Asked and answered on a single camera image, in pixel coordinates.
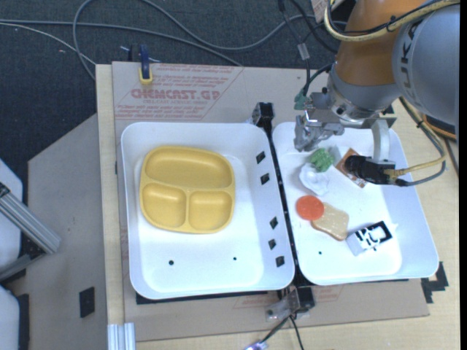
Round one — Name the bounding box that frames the green broccoli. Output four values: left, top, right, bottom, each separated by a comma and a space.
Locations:
309, 147, 335, 172

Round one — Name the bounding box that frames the orange round slice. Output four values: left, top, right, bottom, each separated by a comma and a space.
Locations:
295, 195, 325, 222

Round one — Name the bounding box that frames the white plastic tray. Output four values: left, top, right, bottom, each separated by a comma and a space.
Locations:
271, 121, 440, 287
120, 121, 296, 300

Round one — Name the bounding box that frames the yellow divided plate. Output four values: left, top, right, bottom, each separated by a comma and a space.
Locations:
139, 144, 237, 235

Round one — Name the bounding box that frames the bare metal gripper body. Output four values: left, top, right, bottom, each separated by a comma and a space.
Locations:
303, 85, 383, 138

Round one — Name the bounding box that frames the brown cardboard board red print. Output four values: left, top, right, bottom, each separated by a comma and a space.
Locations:
111, 61, 431, 343

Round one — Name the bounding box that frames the white box with black print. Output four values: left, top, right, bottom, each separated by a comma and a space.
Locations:
345, 220, 398, 257

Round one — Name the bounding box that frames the tan bread slice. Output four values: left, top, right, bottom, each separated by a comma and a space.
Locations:
310, 202, 350, 242

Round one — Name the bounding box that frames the black cylinder on white bracket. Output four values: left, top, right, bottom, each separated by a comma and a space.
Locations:
344, 116, 398, 186

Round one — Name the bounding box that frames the white crumpled lump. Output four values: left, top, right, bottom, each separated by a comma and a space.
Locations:
298, 162, 331, 197

